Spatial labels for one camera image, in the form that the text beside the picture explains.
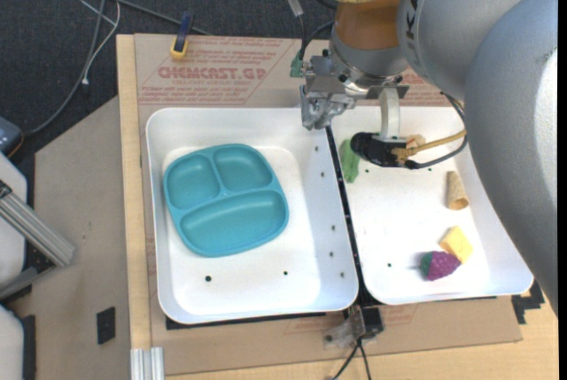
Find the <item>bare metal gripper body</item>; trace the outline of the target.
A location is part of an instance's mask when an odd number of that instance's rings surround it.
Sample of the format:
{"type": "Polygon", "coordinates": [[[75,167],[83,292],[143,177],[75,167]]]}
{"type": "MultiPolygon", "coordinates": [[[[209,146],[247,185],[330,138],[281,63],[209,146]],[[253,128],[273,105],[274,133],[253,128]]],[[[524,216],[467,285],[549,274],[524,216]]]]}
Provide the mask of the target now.
{"type": "Polygon", "coordinates": [[[356,105],[392,94],[400,97],[400,76],[369,74],[337,55],[312,56],[304,65],[305,94],[312,100],[356,105]]]}

